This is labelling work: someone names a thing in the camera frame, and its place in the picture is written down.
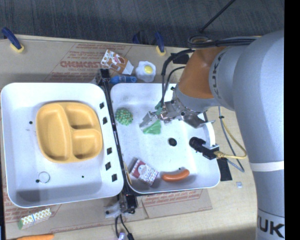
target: green broccoli toy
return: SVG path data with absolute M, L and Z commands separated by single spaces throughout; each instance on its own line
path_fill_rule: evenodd
M 115 119 L 122 125 L 127 126 L 132 123 L 133 116 L 131 112 L 126 108 L 119 108 L 115 112 Z

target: black cable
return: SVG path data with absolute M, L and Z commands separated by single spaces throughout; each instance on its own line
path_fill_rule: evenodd
M 128 234 L 130 234 L 129 230 L 127 229 L 126 225 L 124 224 L 124 220 L 122 219 L 122 214 L 120 214 L 120 220 L 121 220 L 121 223 L 122 223 L 123 227 L 125 228 L 126 232 Z
M 165 75 L 166 75 L 166 70 L 167 70 L 167 67 L 168 67 L 168 64 L 170 62 L 172 62 L 173 60 L 183 56 L 183 55 L 186 55 L 186 54 L 189 54 L 189 53 L 193 53 L 195 50 L 193 49 L 186 49 L 186 50 L 182 50 L 182 51 L 179 51 L 178 53 L 174 54 L 174 55 L 171 55 L 170 57 L 168 57 L 165 62 L 163 63 L 163 66 L 162 66 L 162 70 L 161 70 L 161 76 L 162 76 L 162 97 L 161 97 L 161 100 L 160 100 L 160 103 L 161 103 L 161 107 L 163 106 L 163 103 L 164 103 L 164 99 L 165 99 Z
M 229 145 L 229 147 L 230 147 L 230 149 L 231 149 L 233 155 L 234 155 L 234 156 L 237 156 L 236 153 L 235 153 L 235 151 L 234 151 L 234 149 L 233 149 L 233 147 L 232 147 L 232 145 L 231 145 L 231 143 L 230 143 L 230 140 L 229 140 L 229 138 L 228 138 L 228 135 L 227 135 L 227 133 L 226 133 L 225 126 L 224 126 L 224 122 L 222 121 L 223 116 L 221 115 L 221 108 L 220 108 L 220 107 L 218 107 L 218 108 L 219 108 L 219 119 L 220 119 L 220 123 L 221 123 L 221 128 L 222 128 L 223 134 L 224 134 L 224 136 L 225 136 L 226 141 L 228 142 L 228 145 Z M 244 169 L 244 167 L 242 166 L 242 164 L 240 163 L 239 159 L 236 159 L 236 161 L 237 161 L 238 164 L 240 165 L 240 168 L 239 168 L 238 166 L 236 166 L 234 163 L 232 163 L 231 161 L 229 161 L 229 160 L 227 159 L 227 162 L 228 162 L 229 164 L 231 164 L 232 166 L 236 167 L 240 172 L 244 173 L 244 172 L 245 172 L 245 169 Z
M 118 219 L 119 219 L 119 216 L 115 218 L 115 221 L 114 221 L 114 225 L 115 225 L 115 234 L 116 234 L 116 237 L 119 238 L 119 232 L 118 232 L 118 228 L 117 228 L 117 225 L 118 225 Z
M 202 35 L 190 36 L 187 40 L 188 46 L 194 49 L 204 49 L 222 46 L 247 46 L 258 39 L 257 36 L 238 36 L 220 39 L 216 41 L 207 40 Z
M 199 32 L 202 33 L 217 17 L 219 17 L 230 5 L 232 5 L 236 0 L 230 0 L 212 19 L 208 21 Z
M 118 219 L 119 218 L 121 220 L 121 223 L 122 223 L 124 229 L 127 232 L 127 238 L 128 238 L 128 240 L 134 240 L 133 235 L 129 232 L 129 230 L 127 229 L 126 225 L 124 224 L 124 220 L 122 219 L 122 214 L 120 214 L 118 217 L 115 218 L 114 225 L 115 225 L 115 234 L 116 234 L 116 237 L 119 238 L 119 236 L 120 236 L 120 234 L 118 232 Z
M 177 70 L 182 70 L 182 69 L 184 69 L 185 67 L 186 67 L 186 66 L 180 66 L 180 67 L 177 67 L 177 68 L 175 68 L 174 70 L 172 70 L 172 71 L 170 72 L 170 74 L 168 75 L 168 78 L 167 78 L 167 80 L 166 80 L 166 82 L 165 82 L 164 91 L 163 91 L 163 99 L 164 99 L 164 97 L 166 96 L 166 92 L 167 92 L 168 85 L 169 85 L 169 80 L 170 80 L 172 74 L 173 74 L 175 71 L 177 71 Z

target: blue object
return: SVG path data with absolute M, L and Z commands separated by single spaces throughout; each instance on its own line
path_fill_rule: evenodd
M 135 76 L 116 75 L 109 81 L 110 84 L 116 85 L 119 83 L 135 83 L 137 78 Z
M 133 36 L 132 42 L 133 42 L 134 44 L 140 45 L 140 42 L 139 42 L 139 39 L 138 39 L 137 34 L 135 34 L 135 35 Z
M 161 35 L 159 31 L 154 33 L 154 37 L 156 39 L 156 43 L 158 44 L 158 47 L 160 49 L 160 52 L 164 53 L 165 52 L 165 45 L 164 45 L 164 38 Z
M 14 35 L 14 33 L 12 33 L 12 31 L 7 28 L 6 26 L 2 29 L 2 33 L 4 34 L 5 37 L 7 37 L 10 42 L 14 45 L 15 48 L 17 48 L 18 50 L 20 50 L 21 44 L 19 43 L 18 39 L 16 38 L 16 36 Z

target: gray carpet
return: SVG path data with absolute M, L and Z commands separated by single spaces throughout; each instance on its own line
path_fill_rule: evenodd
M 1 29 L 16 34 L 132 43 L 143 30 L 151 43 L 187 47 L 230 0 L 0 0 Z M 205 31 L 210 39 L 264 35 L 284 28 L 285 0 L 237 0 Z

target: yellow cable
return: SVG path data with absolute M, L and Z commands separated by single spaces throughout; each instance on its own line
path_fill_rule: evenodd
M 239 148 L 243 151 L 244 155 L 243 156 L 236 156 L 236 155 L 230 155 L 223 153 L 221 151 L 215 151 L 214 154 L 218 158 L 234 158 L 234 159 L 245 159 L 247 157 L 247 151 L 240 145 L 240 143 L 236 140 L 236 138 L 231 134 L 230 130 L 228 129 L 227 125 L 225 124 L 225 121 L 223 118 L 221 118 L 223 126 L 226 130 L 226 132 L 230 135 L 231 139 L 239 146 Z

